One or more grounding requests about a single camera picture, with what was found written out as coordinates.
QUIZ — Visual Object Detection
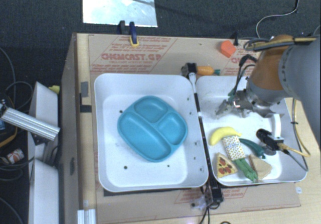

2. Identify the yellow banana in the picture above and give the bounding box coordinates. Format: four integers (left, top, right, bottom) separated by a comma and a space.
209, 126, 243, 147

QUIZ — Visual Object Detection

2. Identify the small orange and white can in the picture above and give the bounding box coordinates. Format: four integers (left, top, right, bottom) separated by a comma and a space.
6, 148, 25, 164

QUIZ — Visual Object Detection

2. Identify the black cylinder on white bracket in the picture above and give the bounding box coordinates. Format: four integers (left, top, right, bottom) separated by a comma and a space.
255, 113, 285, 152

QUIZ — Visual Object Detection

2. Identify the orange carrot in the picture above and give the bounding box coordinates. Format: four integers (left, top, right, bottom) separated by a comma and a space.
196, 65, 221, 76

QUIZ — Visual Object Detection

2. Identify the blue divided plate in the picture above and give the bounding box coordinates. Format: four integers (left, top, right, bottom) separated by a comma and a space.
116, 95, 189, 163

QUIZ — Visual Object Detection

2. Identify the thin black and white rod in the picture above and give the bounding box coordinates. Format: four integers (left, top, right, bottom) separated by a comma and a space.
190, 72, 217, 193

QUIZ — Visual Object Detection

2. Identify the yellow corn with green husk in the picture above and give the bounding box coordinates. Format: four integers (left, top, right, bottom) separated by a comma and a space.
221, 135, 259, 183

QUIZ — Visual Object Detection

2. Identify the pizza slice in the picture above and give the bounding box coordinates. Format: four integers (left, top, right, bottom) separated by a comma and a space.
215, 152, 239, 179

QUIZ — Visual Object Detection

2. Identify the orange block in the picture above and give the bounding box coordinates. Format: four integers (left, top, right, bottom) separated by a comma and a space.
220, 40, 237, 59

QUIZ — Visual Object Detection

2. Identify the beige bread slice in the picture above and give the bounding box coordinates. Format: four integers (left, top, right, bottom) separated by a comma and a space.
248, 154, 273, 181

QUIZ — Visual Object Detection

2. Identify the dark green chili pepper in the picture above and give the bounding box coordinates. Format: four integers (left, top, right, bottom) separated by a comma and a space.
238, 138, 266, 159

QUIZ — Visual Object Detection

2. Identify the black block with thin wires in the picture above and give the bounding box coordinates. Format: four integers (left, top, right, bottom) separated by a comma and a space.
181, 62, 198, 77
207, 182, 224, 204

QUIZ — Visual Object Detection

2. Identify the brown cardboard board red print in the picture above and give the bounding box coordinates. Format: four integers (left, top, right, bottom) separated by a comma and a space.
87, 34, 301, 221

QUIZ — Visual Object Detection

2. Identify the white plastic tray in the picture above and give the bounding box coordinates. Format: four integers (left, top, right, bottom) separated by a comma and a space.
94, 72, 210, 193
195, 75, 308, 186

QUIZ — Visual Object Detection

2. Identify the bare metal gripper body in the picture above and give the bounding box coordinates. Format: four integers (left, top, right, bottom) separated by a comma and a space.
227, 89, 285, 119

